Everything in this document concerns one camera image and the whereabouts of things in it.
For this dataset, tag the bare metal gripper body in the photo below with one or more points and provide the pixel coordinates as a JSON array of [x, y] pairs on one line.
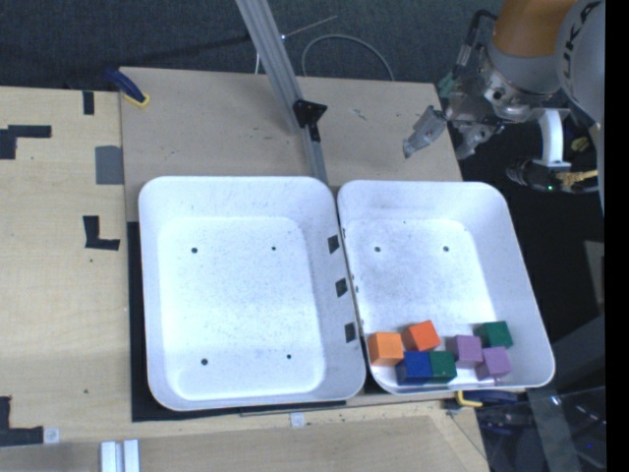
[[474, 101]]

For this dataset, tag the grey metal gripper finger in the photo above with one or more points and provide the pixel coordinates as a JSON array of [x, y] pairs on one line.
[[426, 131], [472, 140]]

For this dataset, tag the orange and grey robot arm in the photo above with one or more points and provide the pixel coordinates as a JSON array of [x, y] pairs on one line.
[[535, 22]]

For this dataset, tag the white plastic tray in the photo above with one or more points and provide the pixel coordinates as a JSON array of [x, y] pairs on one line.
[[417, 283], [236, 293]]

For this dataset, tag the green cube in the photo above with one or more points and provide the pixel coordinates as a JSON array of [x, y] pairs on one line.
[[495, 334], [443, 365]]

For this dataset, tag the orange cube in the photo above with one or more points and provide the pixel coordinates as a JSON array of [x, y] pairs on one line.
[[421, 336], [385, 348]]

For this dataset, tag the purple cube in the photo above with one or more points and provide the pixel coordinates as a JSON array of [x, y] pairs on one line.
[[467, 348], [495, 362]]

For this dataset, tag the blue cube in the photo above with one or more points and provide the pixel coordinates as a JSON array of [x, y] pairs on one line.
[[417, 367]]

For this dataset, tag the black cylinder on white bracket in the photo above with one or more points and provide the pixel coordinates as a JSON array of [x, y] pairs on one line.
[[553, 135]]

